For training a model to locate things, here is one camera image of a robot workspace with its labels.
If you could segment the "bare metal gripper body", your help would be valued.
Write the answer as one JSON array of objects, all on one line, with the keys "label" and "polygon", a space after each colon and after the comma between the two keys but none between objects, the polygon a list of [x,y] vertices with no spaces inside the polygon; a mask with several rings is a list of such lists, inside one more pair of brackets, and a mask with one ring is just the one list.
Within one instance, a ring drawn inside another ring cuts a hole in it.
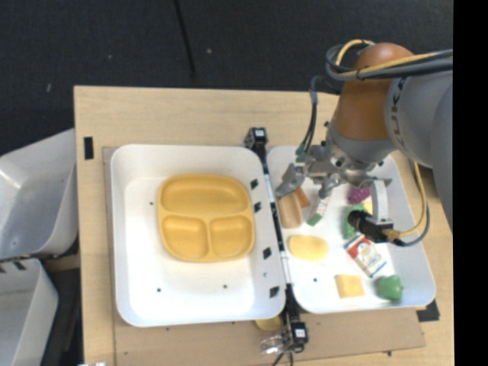
[{"label": "bare metal gripper body", "polygon": [[365,188],[375,179],[371,172],[391,152],[390,144],[302,145],[303,174],[316,182],[336,179]]}]

